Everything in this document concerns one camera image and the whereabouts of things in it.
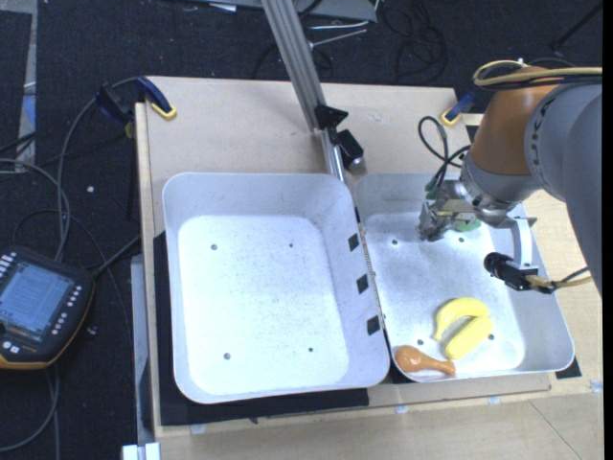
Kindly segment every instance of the toy chicken leg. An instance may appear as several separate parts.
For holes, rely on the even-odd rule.
[[[418,372],[419,370],[438,370],[447,375],[456,374],[456,366],[453,361],[434,359],[413,346],[400,346],[396,350],[396,363],[406,373]]]

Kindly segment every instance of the yellow plastic banana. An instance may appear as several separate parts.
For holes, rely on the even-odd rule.
[[[455,298],[443,305],[437,312],[437,330],[434,338],[441,340],[444,331],[460,317],[479,317],[481,315],[489,315],[488,306],[481,300],[472,296]]]
[[[449,359],[464,357],[488,337],[493,325],[487,315],[473,318],[451,338],[444,348],[444,354]]]

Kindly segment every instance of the black floor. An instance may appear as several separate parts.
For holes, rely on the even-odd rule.
[[[561,66],[561,59],[602,66],[602,11],[556,54],[550,46],[600,1],[384,0],[377,24],[360,36],[322,45],[315,59],[322,81],[450,86],[458,95],[474,91],[474,110],[483,112],[490,93],[476,90],[470,79],[486,62],[546,58],[548,66]],[[21,35],[16,20],[13,33]],[[303,21],[305,27],[330,23],[313,16]],[[306,34],[316,42],[346,32]],[[103,83],[135,75],[286,80],[277,53],[263,54],[272,43],[259,10],[233,13],[179,0],[38,0],[37,165],[57,175],[67,131]],[[0,81],[12,97],[23,71],[17,70],[11,85],[9,77],[25,62],[19,49],[11,59],[0,59]],[[129,101],[138,97],[130,85],[121,92]],[[16,138],[16,107],[13,98],[11,121],[0,122],[6,129],[0,149]],[[73,229],[64,260],[94,269],[139,233],[138,199],[130,196],[134,145],[120,124],[98,111],[83,117],[68,150],[63,184]],[[13,155],[14,149],[0,152]],[[2,176],[0,244],[15,240],[53,256],[56,209],[54,186],[36,173]],[[115,459],[122,445],[136,441],[129,261],[120,259],[98,280],[85,326],[90,332],[81,333],[59,360],[61,458]],[[0,373],[0,449],[35,433],[49,407],[42,372]],[[51,422],[27,446],[0,458],[54,458],[55,436]]]

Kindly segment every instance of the robotic arm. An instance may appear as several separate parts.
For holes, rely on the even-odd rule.
[[[513,234],[513,257],[498,253],[486,269],[512,288],[551,292],[532,265],[530,218],[510,215],[538,189],[566,202],[583,257],[602,295],[602,69],[561,71],[520,62],[512,74],[481,79],[497,92],[465,156],[459,180],[445,180],[425,201],[420,236],[482,221]]]

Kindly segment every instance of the blue clamp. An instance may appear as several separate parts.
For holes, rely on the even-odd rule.
[[[468,112],[472,106],[475,98],[474,92],[467,92],[453,107],[447,109],[441,115],[441,121],[444,125],[451,127],[455,125],[463,112]]]
[[[145,77],[136,79],[136,84],[151,101],[151,107],[164,119],[172,119],[176,116],[176,107],[169,103],[162,91],[155,84]]]

